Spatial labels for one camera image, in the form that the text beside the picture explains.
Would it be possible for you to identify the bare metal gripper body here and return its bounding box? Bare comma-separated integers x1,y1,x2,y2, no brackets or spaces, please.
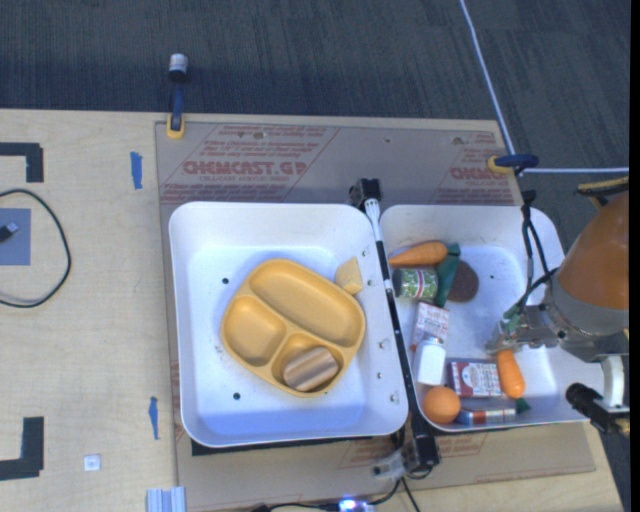
514,304,571,351

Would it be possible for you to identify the orange carrot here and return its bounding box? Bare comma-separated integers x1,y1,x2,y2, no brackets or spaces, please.
387,241,450,269
496,348,531,415

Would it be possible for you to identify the red carton with white print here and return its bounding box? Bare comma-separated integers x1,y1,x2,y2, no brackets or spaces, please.
446,358,503,400

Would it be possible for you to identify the white plastic tray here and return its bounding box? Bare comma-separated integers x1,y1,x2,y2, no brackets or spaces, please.
168,200,410,449
378,203,609,434

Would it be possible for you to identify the brown biscuit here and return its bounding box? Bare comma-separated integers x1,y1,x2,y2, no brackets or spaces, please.
446,259,480,303

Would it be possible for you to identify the red and white carton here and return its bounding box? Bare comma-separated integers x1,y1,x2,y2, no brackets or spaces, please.
410,301,450,351

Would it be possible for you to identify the white bottle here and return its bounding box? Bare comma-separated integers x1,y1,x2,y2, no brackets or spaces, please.
413,335,447,387

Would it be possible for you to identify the green packet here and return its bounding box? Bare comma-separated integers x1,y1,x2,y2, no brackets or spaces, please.
432,243,462,309

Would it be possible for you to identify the orange ball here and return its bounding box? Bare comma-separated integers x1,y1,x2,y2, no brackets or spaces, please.
422,385,462,426

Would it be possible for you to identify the green and white can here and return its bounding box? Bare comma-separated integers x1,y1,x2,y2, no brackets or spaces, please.
392,267,440,301

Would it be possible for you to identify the thin black and white rod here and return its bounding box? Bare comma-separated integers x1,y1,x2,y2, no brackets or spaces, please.
364,198,427,437

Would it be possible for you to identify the yellow pizza slice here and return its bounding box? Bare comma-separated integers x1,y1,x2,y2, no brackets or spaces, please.
334,256,364,296

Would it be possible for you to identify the tan bread roll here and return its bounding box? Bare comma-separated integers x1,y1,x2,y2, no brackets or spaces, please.
282,346,340,393

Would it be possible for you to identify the yellow divided plate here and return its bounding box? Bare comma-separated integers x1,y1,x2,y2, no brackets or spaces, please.
220,258,367,399

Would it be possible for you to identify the brown cardboard board red print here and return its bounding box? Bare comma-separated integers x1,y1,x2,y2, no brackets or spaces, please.
153,119,597,506

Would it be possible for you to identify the black cylinder on white bracket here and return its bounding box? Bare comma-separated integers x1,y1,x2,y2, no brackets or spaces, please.
565,352,630,437

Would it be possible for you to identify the black block with thin wires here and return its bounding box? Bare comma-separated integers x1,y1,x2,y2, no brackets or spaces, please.
348,178,384,210
401,429,442,475

